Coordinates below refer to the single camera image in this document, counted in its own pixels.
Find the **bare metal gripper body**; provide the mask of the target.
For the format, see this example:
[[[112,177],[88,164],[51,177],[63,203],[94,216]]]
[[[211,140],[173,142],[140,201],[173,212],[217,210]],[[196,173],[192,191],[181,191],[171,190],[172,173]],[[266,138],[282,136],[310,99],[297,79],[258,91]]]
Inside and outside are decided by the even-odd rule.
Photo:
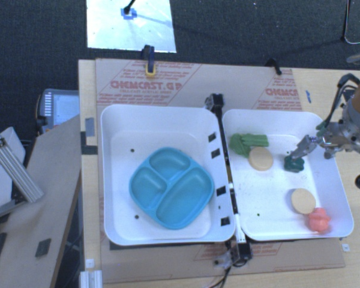
[[[323,121],[316,130],[319,145],[325,150],[325,159],[333,158],[341,151],[354,151],[360,154],[360,129],[351,122],[338,121],[327,124]]]

